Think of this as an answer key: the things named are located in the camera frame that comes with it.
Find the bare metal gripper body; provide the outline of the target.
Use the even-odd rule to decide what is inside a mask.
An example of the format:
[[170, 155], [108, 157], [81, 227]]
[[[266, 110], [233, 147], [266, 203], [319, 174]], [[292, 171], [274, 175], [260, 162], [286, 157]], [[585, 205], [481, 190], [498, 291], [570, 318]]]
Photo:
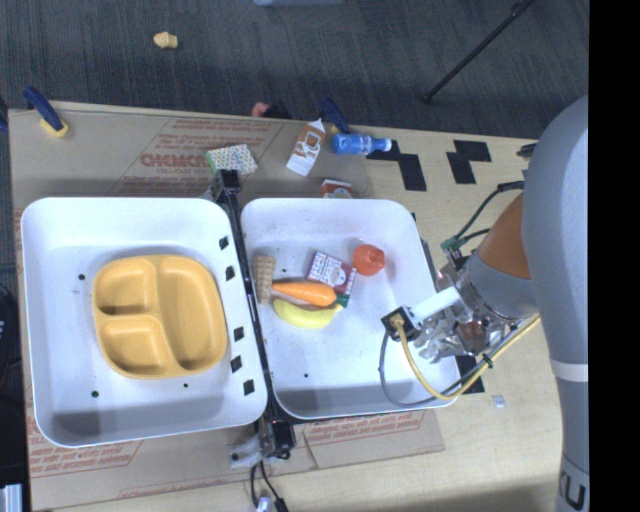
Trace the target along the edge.
[[518, 324], [517, 318], [508, 317], [489, 305], [466, 270], [440, 269], [435, 286], [437, 291], [452, 288], [460, 296], [437, 316], [438, 321], [449, 324], [448, 336], [437, 345], [458, 346], [462, 355], [479, 355], [503, 341]]

